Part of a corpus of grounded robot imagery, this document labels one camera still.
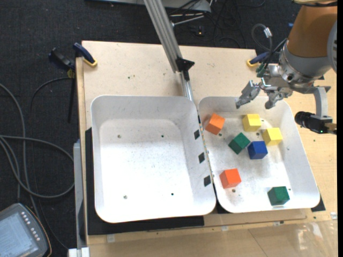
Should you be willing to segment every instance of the black bracket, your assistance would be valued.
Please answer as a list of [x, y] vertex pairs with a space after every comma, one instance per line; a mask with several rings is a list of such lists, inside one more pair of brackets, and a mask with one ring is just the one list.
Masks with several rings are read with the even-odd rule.
[[180, 72], [183, 72], [183, 77], [186, 81], [189, 81], [189, 73], [188, 70], [194, 66], [194, 62], [186, 60], [186, 59], [182, 59], [182, 58], [178, 58], [175, 60], [176, 65], [178, 67], [178, 70]]

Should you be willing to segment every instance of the cube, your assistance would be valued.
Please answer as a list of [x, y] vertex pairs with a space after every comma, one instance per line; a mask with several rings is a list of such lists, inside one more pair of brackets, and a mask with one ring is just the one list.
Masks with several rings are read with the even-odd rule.
[[227, 169], [220, 174], [223, 188], [235, 187], [241, 182], [241, 176], [237, 169]]
[[268, 150], [264, 141], [254, 141], [248, 146], [249, 157], [252, 160], [262, 159], [268, 154]]
[[212, 114], [209, 123], [207, 124], [205, 130], [217, 135], [224, 126], [225, 118], [219, 116], [218, 114]]
[[257, 131], [261, 126], [262, 122], [258, 114], [247, 114], [242, 119], [243, 128], [245, 131]]
[[267, 128], [262, 133], [262, 138], [267, 146], [278, 145], [283, 140], [282, 134], [278, 127]]
[[289, 200], [288, 191], [285, 186], [273, 187], [268, 191], [268, 197], [272, 206], [283, 205]]
[[245, 137], [241, 132], [238, 134], [229, 144], [229, 147], [236, 153], [239, 154], [243, 148], [245, 148], [250, 143], [250, 140]]

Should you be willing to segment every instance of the black mat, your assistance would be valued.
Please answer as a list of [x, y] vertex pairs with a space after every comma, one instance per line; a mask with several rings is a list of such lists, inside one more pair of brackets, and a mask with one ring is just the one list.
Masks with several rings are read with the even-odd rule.
[[[261, 53], [264, 50], [257, 47], [251, 37], [253, 25], [269, 26], [274, 43], [278, 43], [288, 36], [299, 9], [299, 5], [290, 0], [218, 0], [213, 6], [213, 19], [203, 18], [176, 26], [175, 34], [180, 45], [256, 48], [257, 53]], [[180, 20], [182, 18], [173, 19], [174, 22]], [[205, 28], [204, 37], [195, 36], [191, 31], [199, 25]], [[267, 44], [263, 35], [260, 37], [261, 42]], [[159, 43], [144, 6], [84, 0], [0, 0], [0, 83], [21, 105], [27, 134], [53, 142], [70, 154], [79, 137], [76, 102], [71, 123], [67, 123], [70, 81], [54, 82], [39, 91], [33, 102], [31, 125], [29, 104], [41, 84], [66, 77], [64, 71], [49, 63], [51, 49], [57, 47], [65, 56], [73, 58], [72, 45], [82, 40]], [[22, 135], [17, 108], [2, 89], [0, 134]], [[22, 143], [10, 143], [22, 165]], [[47, 195], [65, 190], [73, 182], [72, 163], [50, 147], [34, 146], [34, 153], [31, 145], [27, 153], [28, 177], [33, 190]], [[0, 184], [2, 210], [17, 201], [17, 183], [1, 149]], [[31, 205], [27, 193], [21, 193], [21, 202]], [[54, 201], [41, 200], [41, 203], [50, 226], [43, 220], [53, 256], [66, 256], [66, 248], [76, 247], [74, 195], [70, 193]]]

